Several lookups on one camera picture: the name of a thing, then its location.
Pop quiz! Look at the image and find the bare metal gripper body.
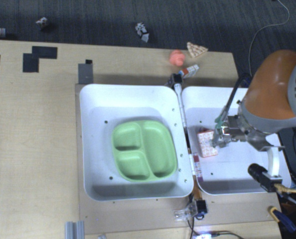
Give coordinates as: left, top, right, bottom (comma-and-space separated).
221, 115, 275, 152

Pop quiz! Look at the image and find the orange and white carton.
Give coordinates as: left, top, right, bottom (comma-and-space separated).
197, 129, 219, 158

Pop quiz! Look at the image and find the white plastic tray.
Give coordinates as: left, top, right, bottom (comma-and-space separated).
181, 86, 292, 196
79, 83, 195, 202

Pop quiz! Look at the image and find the green divided plate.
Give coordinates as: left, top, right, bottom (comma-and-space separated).
111, 120, 178, 183

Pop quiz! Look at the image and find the red and white carton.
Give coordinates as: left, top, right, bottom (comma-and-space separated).
178, 64, 200, 79

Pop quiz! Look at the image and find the toy pizza slice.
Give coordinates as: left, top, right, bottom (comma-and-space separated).
186, 42, 209, 59

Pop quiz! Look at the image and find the pink toy shrimp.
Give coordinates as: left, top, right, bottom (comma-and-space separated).
169, 49, 187, 67

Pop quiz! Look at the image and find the black cylinder on white bracket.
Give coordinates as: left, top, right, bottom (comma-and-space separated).
247, 145, 286, 193

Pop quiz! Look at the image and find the black block with thin wires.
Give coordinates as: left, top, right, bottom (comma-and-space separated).
170, 73, 184, 85
195, 199, 209, 215

